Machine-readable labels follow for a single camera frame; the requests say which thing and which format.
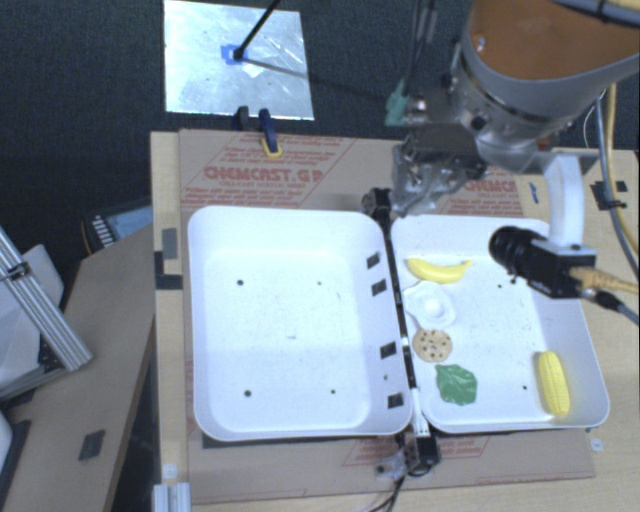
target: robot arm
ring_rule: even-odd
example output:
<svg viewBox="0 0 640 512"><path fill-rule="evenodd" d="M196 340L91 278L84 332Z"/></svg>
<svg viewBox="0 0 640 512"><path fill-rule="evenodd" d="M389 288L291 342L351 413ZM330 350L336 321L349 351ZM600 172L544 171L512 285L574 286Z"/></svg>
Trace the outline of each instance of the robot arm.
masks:
<svg viewBox="0 0 640 512"><path fill-rule="evenodd" d="M475 0L442 87L406 98L409 135L394 153L395 210L432 209L487 164L543 172L552 160L543 141L608 85L638 72L639 37L636 27L550 0Z"/></svg>
<svg viewBox="0 0 640 512"><path fill-rule="evenodd" d="M583 11L590 3L604 5L561 3ZM578 296L570 271L593 267L596 259L582 245L580 157L552 153L542 141L548 146L603 89L638 72L639 38L636 27L551 0L474 0L442 87L425 98L405 98L409 134L394 148L394 210L406 215L433 209L442 194L480 179L488 164L543 173L551 203L549 238L503 228L490 251L542 293ZM401 85L396 101L408 89Z"/></svg>

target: white plastic tray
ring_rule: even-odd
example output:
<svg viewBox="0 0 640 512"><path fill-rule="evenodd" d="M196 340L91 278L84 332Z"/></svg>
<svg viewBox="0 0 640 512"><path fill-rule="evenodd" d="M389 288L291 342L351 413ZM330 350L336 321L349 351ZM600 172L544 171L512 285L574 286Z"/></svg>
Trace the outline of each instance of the white plastic tray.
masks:
<svg viewBox="0 0 640 512"><path fill-rule="evenodd" d="M375 222L212 206L191 218L188 245L194 409L206 434L237 441L406 426L411 401Z"/></svg>
<svg viewBox="0 0 640 512"><path fill-rule="evenodd" d="M436 428L450 433L589 427L602 423L609 399L578 300L548 299L515 284L488 251L502 226L546 235L547 224L531 219L422 215L393 224L392 240L402 290L418 283L406 266L410 257L436 264L473 264L462 280L441 285L455 312L443 328L453 351L442 364L458 364L477 381L475 403L459 406L440 397L434 363L414 357L421 408ZM408 334L418 329L406 314ZM555 351L562 361L571 410L557 418L544 409L535 370L537 354Z"/></svg>

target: cardboard sheet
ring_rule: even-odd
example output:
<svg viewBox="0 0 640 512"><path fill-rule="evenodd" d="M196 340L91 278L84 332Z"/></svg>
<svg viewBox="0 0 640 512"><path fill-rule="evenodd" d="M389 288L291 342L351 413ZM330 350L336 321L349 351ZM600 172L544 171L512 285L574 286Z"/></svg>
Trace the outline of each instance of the cardboard sheet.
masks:
<svg viewBox="0 0 640 512"><path fill-rule="evenodd" d="M269 160L258 134L182 131L179 135L184 318L190 293L186 223L210 204L357 210L372 187L389 187L396 142L280 136L281 160ZM483 182L445 196L434 213L522 216L515 179L497 168ZM190 322L185 321L189 482L194 504L388 490L375 466L397 450L393 438L219 443L193 417ZM444 438L442 462L408 488L454 487L594 476L583 431Z"/></svg>

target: metal sheet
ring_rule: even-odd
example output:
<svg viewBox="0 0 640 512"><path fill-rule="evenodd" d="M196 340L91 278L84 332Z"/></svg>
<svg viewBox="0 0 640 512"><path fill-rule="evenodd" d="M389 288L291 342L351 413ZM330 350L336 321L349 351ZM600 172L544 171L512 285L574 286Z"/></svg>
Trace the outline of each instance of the metal sheet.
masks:
<svg viewBox="0 0 640 512"><path fill-rule="evenodd" d="M165 84L169 112L313 120L300 14L275 11L233 62L264 9L165 0Z"/></svg>

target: toy banana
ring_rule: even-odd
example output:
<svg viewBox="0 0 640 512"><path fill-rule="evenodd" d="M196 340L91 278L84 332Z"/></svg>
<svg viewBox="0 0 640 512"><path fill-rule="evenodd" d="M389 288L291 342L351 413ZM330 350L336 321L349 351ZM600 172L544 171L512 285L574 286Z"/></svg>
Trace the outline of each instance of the toy banana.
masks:
<svg viewBox="0 0 640 512"><path fill-rule="evenodd" d="M467 260L458 265L434 265L420 258L409 258L407 266L411 273L423 281L433 281L438 284L455 283L462 279L467 268L471 265L471 260Z"/></svg>

